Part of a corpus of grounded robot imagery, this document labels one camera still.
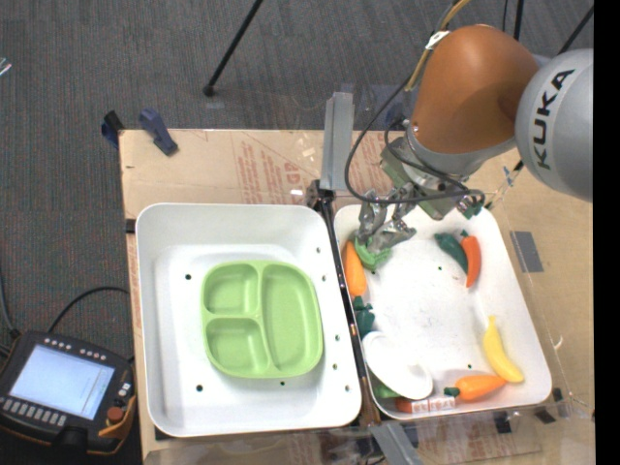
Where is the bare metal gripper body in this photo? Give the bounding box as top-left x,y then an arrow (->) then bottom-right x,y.
375,167 -> 472,222

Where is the light green toy vegetable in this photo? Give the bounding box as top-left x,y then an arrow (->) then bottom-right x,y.
353,236 -> 392,271

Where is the orange carrot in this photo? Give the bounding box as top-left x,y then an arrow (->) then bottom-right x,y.
443,373 -> 508,403
342,240 -> 368,298

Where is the black block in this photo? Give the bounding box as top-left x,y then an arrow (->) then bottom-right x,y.
305,179 -> 337,213

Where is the dark green chili pepper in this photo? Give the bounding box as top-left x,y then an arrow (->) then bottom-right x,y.
433,232 -> 470,275

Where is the orange chili pepper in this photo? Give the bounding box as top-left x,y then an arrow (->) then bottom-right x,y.
459,230 -> 482,289

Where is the white plastic tray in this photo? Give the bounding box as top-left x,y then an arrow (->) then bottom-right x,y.
135,201 -> 363,439
332,201 -> 554,422

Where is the thin black rod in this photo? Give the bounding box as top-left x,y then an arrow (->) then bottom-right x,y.
317,196 -> 382,426

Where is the dark green toy vegetable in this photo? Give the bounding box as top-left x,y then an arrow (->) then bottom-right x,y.
352,295 -> 376,340

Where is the green divided plate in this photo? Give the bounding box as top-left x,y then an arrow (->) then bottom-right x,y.
200,259 -> 325,380

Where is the white bowl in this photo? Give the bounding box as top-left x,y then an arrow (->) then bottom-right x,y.
361,330 -> 434,402

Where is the yellow banana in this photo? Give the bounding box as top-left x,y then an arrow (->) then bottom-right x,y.
481,314 -> 526,385

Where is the brown cardboard board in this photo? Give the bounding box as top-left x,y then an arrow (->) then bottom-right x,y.
117,128 -> 595,465

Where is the black tripod leg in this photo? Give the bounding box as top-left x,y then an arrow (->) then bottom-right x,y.
201,0 -> 277,98

